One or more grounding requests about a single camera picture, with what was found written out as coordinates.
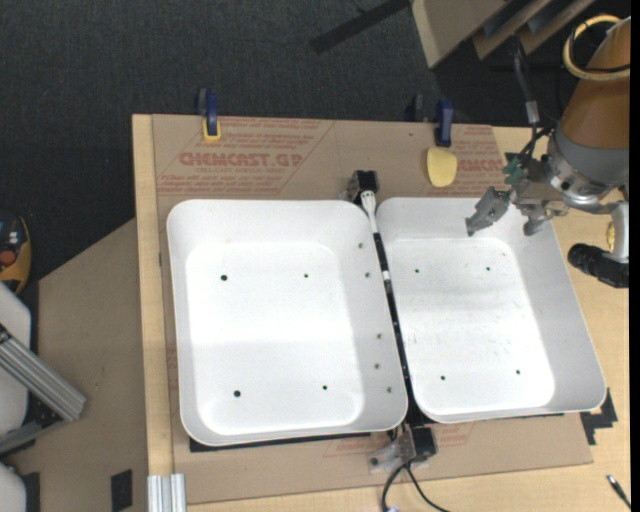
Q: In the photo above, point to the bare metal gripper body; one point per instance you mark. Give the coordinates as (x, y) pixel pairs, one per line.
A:
(552, 187)

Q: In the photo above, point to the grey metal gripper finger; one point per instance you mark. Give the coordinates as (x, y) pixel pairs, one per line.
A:
(484, 210)
(534, 221)

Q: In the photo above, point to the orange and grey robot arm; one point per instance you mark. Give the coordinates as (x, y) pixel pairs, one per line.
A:
(597, 115)

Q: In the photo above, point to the pale yellow rounded slice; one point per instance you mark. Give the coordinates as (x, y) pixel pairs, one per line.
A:
(441, 167)

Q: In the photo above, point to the white plastic tray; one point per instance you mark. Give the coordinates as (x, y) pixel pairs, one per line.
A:
(280, 320)
(480, 320)

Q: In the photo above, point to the thin black and white rod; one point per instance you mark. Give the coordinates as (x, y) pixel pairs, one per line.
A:
(387, 290)

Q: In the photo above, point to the brown cardboard board red print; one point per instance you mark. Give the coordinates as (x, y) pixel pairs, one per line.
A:
(320, 165)

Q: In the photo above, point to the black cylinder on white bracket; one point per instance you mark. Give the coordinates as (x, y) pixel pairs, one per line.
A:
(607, 250)

